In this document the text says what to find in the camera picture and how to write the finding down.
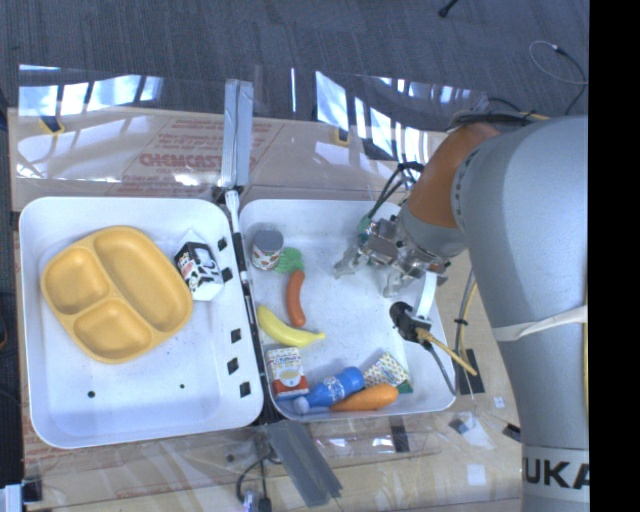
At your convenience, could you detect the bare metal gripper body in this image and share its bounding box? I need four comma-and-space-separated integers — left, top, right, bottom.
357, 217, 450, 282

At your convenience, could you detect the white plastic tray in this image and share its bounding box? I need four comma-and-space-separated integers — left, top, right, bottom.
238, 198, 457, 424
18, 196, 265, 450

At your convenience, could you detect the green broccoli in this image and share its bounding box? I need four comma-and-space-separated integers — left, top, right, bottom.
273, 246, 306, 276

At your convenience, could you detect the orange sausage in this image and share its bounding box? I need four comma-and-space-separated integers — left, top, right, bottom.
285, 269, 308, 329

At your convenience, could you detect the small can with fruit print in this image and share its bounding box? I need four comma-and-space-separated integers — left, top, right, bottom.
250, 223, 286, 272

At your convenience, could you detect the patterned yellow and green packet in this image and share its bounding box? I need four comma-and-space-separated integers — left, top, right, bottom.
362, 351, 415, 395

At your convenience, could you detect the yellow banana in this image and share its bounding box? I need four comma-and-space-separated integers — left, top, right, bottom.
256, 304, 327, 349

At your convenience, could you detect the orange carrot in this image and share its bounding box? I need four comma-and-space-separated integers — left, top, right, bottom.
330, 382, 400, 413

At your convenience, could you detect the blue bottle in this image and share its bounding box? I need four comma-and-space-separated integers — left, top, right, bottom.
292, 366, 366, 416

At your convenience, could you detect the orange and white carton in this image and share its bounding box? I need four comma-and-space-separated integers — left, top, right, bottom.
264, 345, 311, 402

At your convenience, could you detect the brown cardboard board red print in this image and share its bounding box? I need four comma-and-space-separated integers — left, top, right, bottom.
7, 107, 525, 512

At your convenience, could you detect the black and white milk carton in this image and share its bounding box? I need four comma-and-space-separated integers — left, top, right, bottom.
173, 229, 225, 303

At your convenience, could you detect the yellow divided plate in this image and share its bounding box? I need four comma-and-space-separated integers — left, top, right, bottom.
39, 225, 195, 365

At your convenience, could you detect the black cylinder on white bracket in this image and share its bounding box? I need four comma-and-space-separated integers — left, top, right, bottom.
388, 271, 439, 344

